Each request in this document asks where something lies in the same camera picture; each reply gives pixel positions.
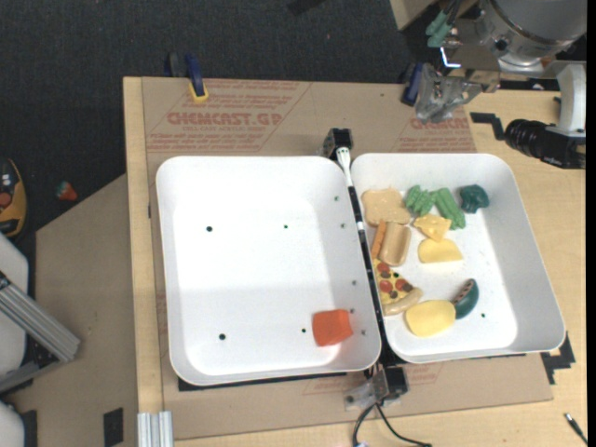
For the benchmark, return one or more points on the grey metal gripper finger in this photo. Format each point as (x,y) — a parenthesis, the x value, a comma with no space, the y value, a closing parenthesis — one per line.
(461,93)
(426,96)

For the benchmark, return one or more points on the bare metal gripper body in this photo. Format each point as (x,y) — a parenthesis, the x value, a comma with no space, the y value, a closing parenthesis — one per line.
(512,47)

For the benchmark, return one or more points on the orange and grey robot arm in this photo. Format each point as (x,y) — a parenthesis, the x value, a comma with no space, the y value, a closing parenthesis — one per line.
(535,3)

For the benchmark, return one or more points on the light green lettuce piece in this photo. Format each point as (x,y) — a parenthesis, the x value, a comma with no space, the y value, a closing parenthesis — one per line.
(419,200)

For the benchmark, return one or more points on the dark green broccoli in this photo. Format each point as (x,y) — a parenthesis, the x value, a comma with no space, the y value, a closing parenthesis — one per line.
(474,198)

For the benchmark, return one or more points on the green bean bundle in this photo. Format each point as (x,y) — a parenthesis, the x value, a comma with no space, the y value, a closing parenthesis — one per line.
(451,208)

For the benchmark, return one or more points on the tan toast slice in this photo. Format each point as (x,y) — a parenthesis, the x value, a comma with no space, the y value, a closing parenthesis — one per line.
(383,205)

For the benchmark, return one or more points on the yellow cheese wedge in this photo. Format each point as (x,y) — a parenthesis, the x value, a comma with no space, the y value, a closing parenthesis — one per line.
(434,227)

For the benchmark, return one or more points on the thin black and white rod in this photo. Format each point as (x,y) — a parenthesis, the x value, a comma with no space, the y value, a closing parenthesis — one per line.
(357,212)

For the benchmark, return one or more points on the brown cardboard board red print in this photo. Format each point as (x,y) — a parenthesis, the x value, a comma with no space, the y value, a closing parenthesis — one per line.
(279,124)

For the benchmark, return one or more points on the tan hot dog bun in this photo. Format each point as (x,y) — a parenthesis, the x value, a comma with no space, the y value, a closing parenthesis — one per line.
(396,244)

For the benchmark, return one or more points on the orange carrot stick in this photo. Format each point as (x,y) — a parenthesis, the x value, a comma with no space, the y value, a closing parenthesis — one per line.
(378,240)

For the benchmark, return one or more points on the yellow half-round slice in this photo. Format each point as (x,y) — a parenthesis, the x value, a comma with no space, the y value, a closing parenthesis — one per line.
(437,251)

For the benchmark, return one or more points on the white plastic tray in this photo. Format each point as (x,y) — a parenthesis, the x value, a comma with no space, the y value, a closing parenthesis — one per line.
(503,268)
(251,268)

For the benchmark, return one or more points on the pizza slice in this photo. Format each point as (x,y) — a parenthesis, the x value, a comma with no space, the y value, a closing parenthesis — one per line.
(392,289)

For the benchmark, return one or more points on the green watermelon slice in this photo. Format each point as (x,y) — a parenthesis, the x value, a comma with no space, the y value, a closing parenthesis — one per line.
(468,302)

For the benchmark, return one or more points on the yellow oval chip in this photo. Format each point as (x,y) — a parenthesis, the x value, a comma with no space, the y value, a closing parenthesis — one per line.
(429,318)

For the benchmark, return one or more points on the orange carrot chunk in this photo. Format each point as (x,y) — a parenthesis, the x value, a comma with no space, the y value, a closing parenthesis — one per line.
(331,327)

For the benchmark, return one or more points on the red toy strawberry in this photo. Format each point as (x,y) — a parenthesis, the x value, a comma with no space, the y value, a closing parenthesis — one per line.
(66,192)

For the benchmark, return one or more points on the black cylinder on white bracket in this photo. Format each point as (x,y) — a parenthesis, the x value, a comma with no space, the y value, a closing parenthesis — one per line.
(535,140)

